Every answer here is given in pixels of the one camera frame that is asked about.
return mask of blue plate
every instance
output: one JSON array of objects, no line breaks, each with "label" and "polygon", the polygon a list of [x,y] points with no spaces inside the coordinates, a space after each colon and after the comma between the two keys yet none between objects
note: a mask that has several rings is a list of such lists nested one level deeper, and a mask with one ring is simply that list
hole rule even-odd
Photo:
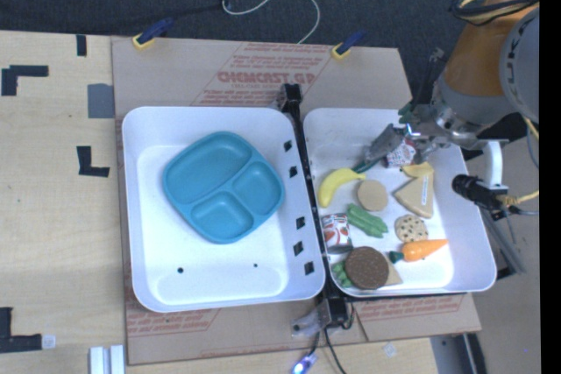
[{"label": "blue plate", "polygon": [[177,155],[164,170],[163,186],[183,218],[213,243],[247,236],[284,200],[273,167],[228,131],[210,134]]}]

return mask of wooden surface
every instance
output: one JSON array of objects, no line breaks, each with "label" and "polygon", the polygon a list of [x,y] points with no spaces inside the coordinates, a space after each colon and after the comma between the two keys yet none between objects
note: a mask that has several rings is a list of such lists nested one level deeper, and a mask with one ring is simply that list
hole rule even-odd
[{"label": "wooden surface", "polygon": [[[13,335],[54,335],[56,347],[0,354],[0,372],[88,372],[93,346],[125,344],[123,262],[115,124],[88,117],[89,84],[112,85],[110,38],[0,32],[0,68],[48,65],[49,76],[19,77],[0,97],[0,307],[14,307]],[[81,176],[76,147],[91,146]],[[436,373],[427,338],[336,347],[348,373]],[[129,373],[289,372],[302,351],[127,367]],[[337,372],[327,349],[312,372]]]}]

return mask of toy carrot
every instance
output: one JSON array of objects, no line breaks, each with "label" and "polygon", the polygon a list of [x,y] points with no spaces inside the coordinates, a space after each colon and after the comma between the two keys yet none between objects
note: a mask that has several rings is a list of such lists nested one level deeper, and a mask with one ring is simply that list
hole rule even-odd
[{"label": "toy carrot", "polygon": [[395,263],[398,260],[406,262],[415,262],[426,258],[436,250],[439,250],[448,243],[446,238],[437,238],[432,240],[418,240],[416,242],[407,242],[399,251],[389,251],[389,259]]}]

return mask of cardboard box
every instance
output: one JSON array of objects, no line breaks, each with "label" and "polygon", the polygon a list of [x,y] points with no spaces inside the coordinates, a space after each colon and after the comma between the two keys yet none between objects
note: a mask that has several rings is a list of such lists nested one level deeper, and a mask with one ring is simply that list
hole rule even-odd
[{"label": "cardboard box", "polygon": [[[138,51],[128,38],[112,38],[111,44],[128,363],[308,348],[312,338],[293,335],[291,323],[314,310],[315,300],[171,314],[140,306],[131,288],[121,123],[127,112],[148,105],[271,106],[284,83],[300,84],[302,117],[320,107],[399,109],[410,100],[399,53],[357,47],[334,60],[329,46],[156,39]],[[353,306],[355,321],[348,330],[333,331],[334,344],[480,329],[469,293]]]}]

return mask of red and white can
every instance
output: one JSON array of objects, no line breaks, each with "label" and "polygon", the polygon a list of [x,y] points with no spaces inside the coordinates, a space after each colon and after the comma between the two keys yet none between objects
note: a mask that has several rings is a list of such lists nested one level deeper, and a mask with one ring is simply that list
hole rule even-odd
[{"label": "red and white can", "polygon": [[349,223],[345,214],[330,214],[322,217],[323,239],[327,251],[341,254],[352,250]]}]

